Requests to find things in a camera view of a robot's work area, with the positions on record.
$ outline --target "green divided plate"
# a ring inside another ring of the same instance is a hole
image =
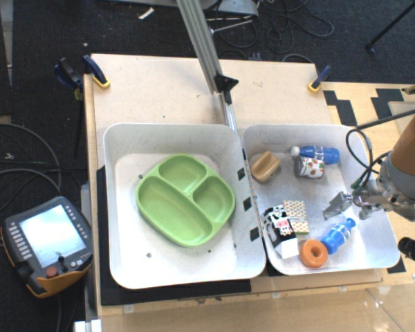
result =
[[[209,166],[187,154],[161,161],[136,189],[140,213],[178,245],[209,241],[235,209],[232,188]]]

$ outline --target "display screen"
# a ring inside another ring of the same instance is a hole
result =
[[[20,222],[42,268],[86,248],[63,205]]]

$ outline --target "black bracket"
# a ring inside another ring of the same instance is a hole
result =
[[[238,80],[218,74],[214,78],[214,81],[219,92],[223,92],[225,102],[227,104],[232,104],[232,98],[230,97],[230,90],[232,90],[235,87],[235,85],[238,84]]]

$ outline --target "orange donut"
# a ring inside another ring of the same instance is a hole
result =
[[[327,261],[327,248],[318,240],[307,240],[299,249],[299,258],[306,267],[318,268]]]

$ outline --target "blue bottle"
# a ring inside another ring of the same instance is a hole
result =
[[[315,158],[323,161],[327,165],[333,165],[340,161],[340,152],[335,147],[318,147],[309,145],[308,147],[292,147],[290,150],[292,157],[303,156],[306,158]]]
[[[336,224],[331,231],[320,241],[326,246],[327,252],[332,255],[338,248],[351,236],[351,229],[355,226],[355,221],[351,218],[344,223]]]

